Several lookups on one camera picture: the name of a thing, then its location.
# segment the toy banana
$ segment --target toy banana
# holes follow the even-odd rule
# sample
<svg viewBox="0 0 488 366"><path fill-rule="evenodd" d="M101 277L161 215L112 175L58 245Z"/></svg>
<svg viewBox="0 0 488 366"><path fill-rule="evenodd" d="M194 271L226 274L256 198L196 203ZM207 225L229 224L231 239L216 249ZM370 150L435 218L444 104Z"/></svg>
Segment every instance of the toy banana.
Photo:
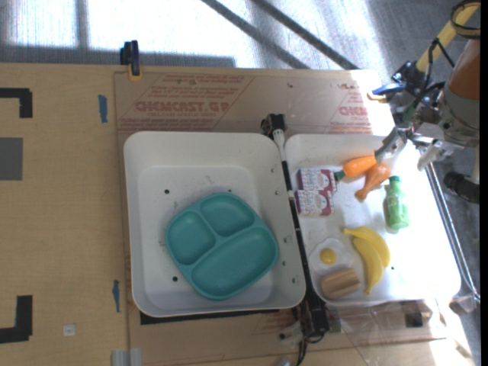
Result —
<svg viewBox="0 0 488 366"><path fill-rule="evenodd" d="M384 238L372 230L372 228L368 226L358 226L356 228L344 228L342 232L353 235L359 239L366 240L373 244L375 249L380 254L381 264L384 267L388 267L390 264L390 249L388 248L387 242L384 241Z"/></svg>
<svg viewBox="0 0 488 366"><path fill-rule="evenodd" d="M373 247L373 244L364 239L354 238L352 244L361 254L366 264L366 287L364 288L364 292L369 294L373 286L383 276L383 265L381 264L380 254Z"/></svg>

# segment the binder clip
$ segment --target binder clip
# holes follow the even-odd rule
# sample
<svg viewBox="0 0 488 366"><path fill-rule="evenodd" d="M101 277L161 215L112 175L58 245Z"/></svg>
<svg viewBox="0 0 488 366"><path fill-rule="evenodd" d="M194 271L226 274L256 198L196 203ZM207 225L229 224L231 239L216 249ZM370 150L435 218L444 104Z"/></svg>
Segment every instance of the binder clip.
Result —
<svg viewBox="0 0 488 366"><path fill-rule="evenodd" d="M129 79L132 82L139 82L143 78L143 71L140 67L139 44L136 40L124 43L120 49L120 64L129 66Z"/></svg>

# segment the orange carrot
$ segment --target orange carrot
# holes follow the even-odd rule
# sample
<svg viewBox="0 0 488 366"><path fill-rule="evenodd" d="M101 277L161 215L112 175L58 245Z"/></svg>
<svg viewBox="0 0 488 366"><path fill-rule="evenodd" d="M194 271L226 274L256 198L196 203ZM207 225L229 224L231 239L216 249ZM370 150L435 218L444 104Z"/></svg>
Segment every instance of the orange carrot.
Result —
<svg viewBox="0 0 488 366"><path fill-rule="evenodd" d="M369 168L376 164L374 155L358 157L357 159L349 160L342 167L345 175L349 178L354 178L362 173L365 173Z"/></svg>
<svg viewBox="0 0 488 366"><path fill-rule="evenodd" d="M361 190L356 191L356 198L360 200L366 199L369 191L379 186L385 180L390 177L390 167L384 162L373 165L366 172L366 180L364 181L364 187Z"/></svg>

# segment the green bottle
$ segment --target green bottle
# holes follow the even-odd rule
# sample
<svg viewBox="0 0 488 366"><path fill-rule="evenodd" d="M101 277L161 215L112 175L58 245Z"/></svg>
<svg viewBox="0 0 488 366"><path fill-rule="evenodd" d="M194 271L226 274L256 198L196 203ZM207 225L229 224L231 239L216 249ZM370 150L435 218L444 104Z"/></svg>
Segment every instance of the green bottle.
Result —
<svg viewBox="0 0 488 366"><path fill-rule="evenodd" d="M390 177L390 188L387 190L387 223L395 230L406 228L410 223L405 194L398 176Z"/></svg>

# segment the yellow pole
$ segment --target yellow pole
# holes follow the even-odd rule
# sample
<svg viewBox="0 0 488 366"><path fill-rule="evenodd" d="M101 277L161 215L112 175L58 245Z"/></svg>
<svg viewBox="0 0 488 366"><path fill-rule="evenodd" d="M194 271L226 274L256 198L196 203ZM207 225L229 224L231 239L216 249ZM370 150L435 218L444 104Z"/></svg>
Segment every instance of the yellow pole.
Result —
<svg viewBox="0 0 488 366"><path fill-rule="evenodd" d="M478 7L467 7L463 11L459 13L459 15L456 18L456 23L458 24L466 24L467 20L476 12ZM444 28L441 30L437 38L439 39L441 45L443 47L446 47L455 37L456 32L451 26L451 22L449 21ZM437 57L439 57L439 54L441 53L440 49L436 47L432 51L432 57L435 61ZM415 64L416 69L419 72L425 72L425 68L427 67L427 64L429 63L429 49L427 49L422 56L418 59L418 61Z"/></svg>

